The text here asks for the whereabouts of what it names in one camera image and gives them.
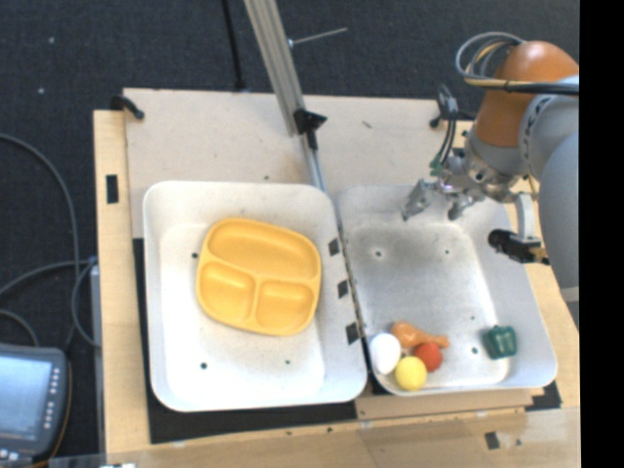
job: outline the black mounting bracket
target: black mounting bracket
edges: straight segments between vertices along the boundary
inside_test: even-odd
[[[317,150],[319,143],[316,139],[316,130],[327,121],[327,117],[305,109],[297,109],[293,117],[298,132],[301,135],[306,134],[310,149]]]
[[[550,260],[544,255],[539,239],[522,241],[519,236],[509,230],[494,229],[487,236],[487,241],[497,252],[504,253],[519,263],[550,265]]]
[[[441,85],[436,94],[436,102],[440,114],[429,122],[429,126],[435,129],[442,120],[474,120],[475,115],[459,109],[457,99],[450,93],[449,87]]]

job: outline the yellow plate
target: yellow plate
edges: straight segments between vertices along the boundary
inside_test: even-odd
[[[319,252],[285,227],[227,218],[202,245],[197,296],[223,324],[279,336],[301,332],[314,317],[320,287]]]

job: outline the black clip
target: black clip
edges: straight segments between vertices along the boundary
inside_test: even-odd
[[[113,96],[110,100],[110,108],[114,111],[128,109],[138,120],[142,120],[145,117],[145,113],[138,109],[135,103],[125,96]]]
[[[319,148],[315,132],[326,121],[326,116],[311,113],[305,109],[297,109],[297,111],[294,112],[294,123],[296,124],[296,129],[300,134],[307,135],[308,146],[310,149],[317,150]]]
[[[450,93],[449,87],[441,85],[436,95],[440,114],[429,122],[429,126],[435,129],[442,120],[474,120],[473,114],[459,109],[457,99]]]
[[[519,263],[550,265],[550,260],[538,239],[522,241],[519,236],[511,231],[494,229],[487,236],[487,241],[497,252],[504,253]]]

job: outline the green toy object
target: green toy object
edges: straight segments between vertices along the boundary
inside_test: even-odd
[[[516,332],[511,326],[494,326],[486,333],[484,341],[492,359],[516,355]]]

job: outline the aluminum rail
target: aluminum rail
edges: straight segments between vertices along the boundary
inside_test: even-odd
[[[244,2],[287,130],[290,135],[299,135],[294,114],[299,110],[305,110],[305,103],[277,3],[275,0],[244,0]],[[325,191],[317,151],[309,146],[305,136],[301,138],[301,143],[312,183]]]

